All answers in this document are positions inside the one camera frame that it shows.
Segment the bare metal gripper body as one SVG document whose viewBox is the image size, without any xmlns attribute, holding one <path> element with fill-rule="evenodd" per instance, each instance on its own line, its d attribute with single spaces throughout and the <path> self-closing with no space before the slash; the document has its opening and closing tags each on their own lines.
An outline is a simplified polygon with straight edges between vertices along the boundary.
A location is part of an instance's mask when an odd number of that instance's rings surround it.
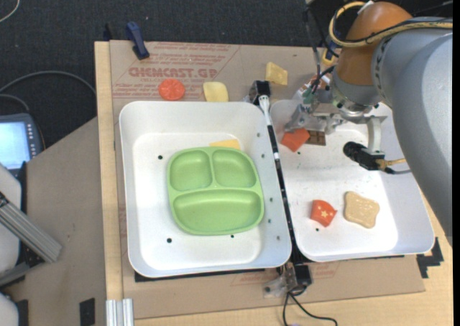
<svg viewBox="0 0 460 326">
<path fill-rule="evenodd" d="M 327 126 L 338 126 L 348 121 L 360 123 L 373 106 L 362 106 L 352 103 L 351 105 L 341 105 L 333 103 L 316 103 L 311 108 L 312 116 L 324 120 Z"/>
</svg>

